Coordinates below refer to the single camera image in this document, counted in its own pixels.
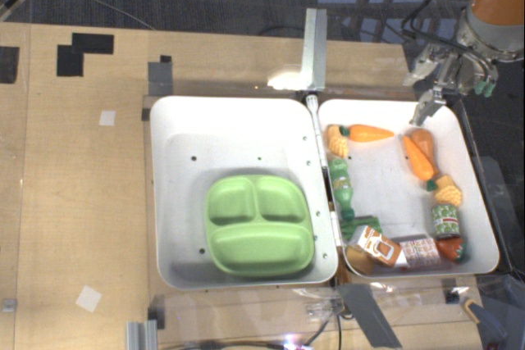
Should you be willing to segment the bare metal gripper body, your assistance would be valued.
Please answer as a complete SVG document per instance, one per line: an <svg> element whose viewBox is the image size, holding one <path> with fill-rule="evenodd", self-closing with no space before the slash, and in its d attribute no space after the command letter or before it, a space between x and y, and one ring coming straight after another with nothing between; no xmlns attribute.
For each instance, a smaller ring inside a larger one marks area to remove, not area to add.
<svg viewBox="0 0 525 350"><path fill-rule="evenodd" d="M492 95L498 80L495 64L474 51L430 43L427 58L437 65L429 95Z"/></svg>

